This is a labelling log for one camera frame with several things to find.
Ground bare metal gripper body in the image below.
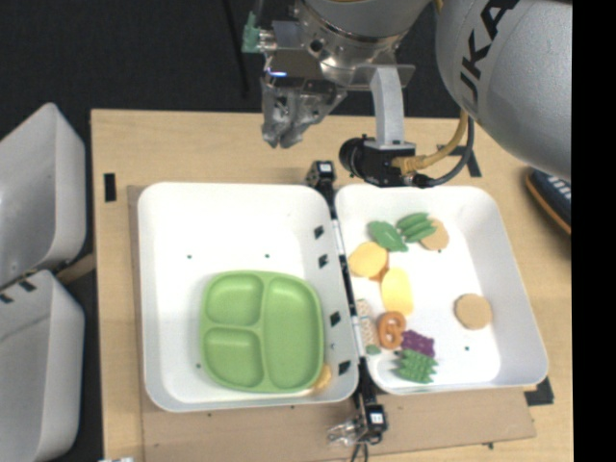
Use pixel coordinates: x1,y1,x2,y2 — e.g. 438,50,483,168
261,18,416,115

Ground white plastic tray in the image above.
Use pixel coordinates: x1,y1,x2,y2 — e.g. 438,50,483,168
137,180,361,414
333,183,551,397

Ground green lettuce leaf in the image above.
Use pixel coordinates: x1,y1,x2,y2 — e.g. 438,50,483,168
367,219,410,254

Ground thin black and white rod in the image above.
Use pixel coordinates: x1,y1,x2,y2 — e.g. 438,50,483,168
322,184,376,407

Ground yellow orange round slice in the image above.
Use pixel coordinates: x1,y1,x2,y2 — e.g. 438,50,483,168
346,241,390,279

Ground tan round biscuit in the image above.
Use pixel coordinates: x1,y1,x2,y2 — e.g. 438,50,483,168
419,218,450,253
453,293,494,331

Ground pale yellow cheese slice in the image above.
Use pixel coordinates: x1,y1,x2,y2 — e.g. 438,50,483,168
380,267,416,318

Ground green divided plate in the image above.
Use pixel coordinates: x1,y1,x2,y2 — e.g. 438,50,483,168
198,269,326,396

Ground white dotted cracker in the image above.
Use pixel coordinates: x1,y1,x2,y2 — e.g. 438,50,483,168
355,297,382,348

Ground orange pretzel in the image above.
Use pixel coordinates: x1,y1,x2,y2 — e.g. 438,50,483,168
375,310,407,351

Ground purple grapes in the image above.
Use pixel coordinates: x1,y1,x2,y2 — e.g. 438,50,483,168
399,329,436,360

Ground black block with thin wires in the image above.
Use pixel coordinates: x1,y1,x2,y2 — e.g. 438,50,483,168
306,159,339,188
362,402,389,433

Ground black cylinder on white bracket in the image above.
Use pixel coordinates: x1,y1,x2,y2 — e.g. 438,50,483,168
338,64,418,188

